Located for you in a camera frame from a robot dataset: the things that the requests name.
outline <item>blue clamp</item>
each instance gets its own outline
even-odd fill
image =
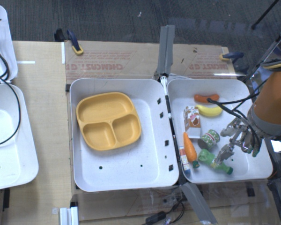
[[[235,63],[237,59],[242,58],[243,56],[244,56],[243,52],[230,52],[227,54],[220,54],[220,60],[229,61],[230,59],[234,58],[232,63]]]
[[[67,34],[69,35],[69,39],[72,41],[72,48],[77,55],[83,54],[83,49],[77,41],[76,35],[73,33],[71,29],[67,30]]]

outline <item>small carton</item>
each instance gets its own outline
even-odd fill
[[[187,106],[183,111],[185,132],[189,138],[200,138],[201,122],[199,109],[195,106]]]

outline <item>toy carrot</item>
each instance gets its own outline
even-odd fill
[[[187,160],[192,163],[193,168],[198,168],[200,164],[197,161],[197,152],[186,132],[183,133],[183,142]]]

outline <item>toy banana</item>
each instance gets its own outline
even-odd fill
[[[199,110],[199,114],[206,117],[215,117],[222,113],[222,109],[219,106],[216,107],[207,107],[203,105],[196,105]]]

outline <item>green can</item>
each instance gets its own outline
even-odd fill
[[[216,131],[210,129],[200,139],[198,139],[198,145],[201,149],[210,150],[219,141],[220,141],[220,135]]]

